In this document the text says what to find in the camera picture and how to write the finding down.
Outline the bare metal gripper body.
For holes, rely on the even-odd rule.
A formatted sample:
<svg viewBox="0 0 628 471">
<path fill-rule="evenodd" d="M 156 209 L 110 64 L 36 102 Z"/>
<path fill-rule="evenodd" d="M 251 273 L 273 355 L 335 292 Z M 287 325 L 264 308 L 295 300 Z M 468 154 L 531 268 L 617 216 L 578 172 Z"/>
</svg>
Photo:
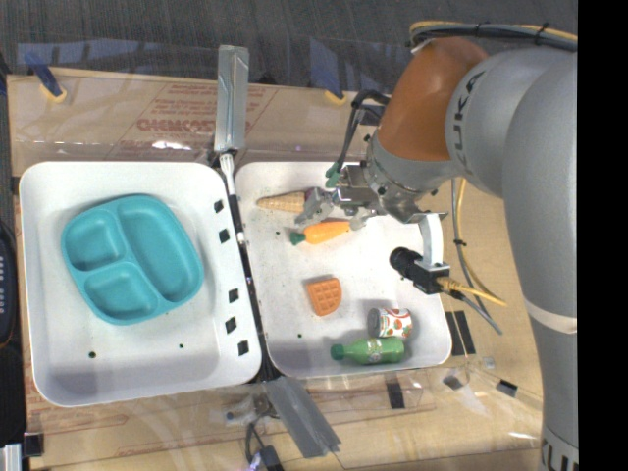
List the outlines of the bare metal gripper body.
<svg viewBox="0 0 628 471">
<path fill-rule="evenodd" d="M 418 223 L 418 202 L 433 191 L 433 179 L 403 166 L 385 169 L 380 162 L 334 163 L 334 200 L 356 218 L 391 216 Z"/>
</svg>

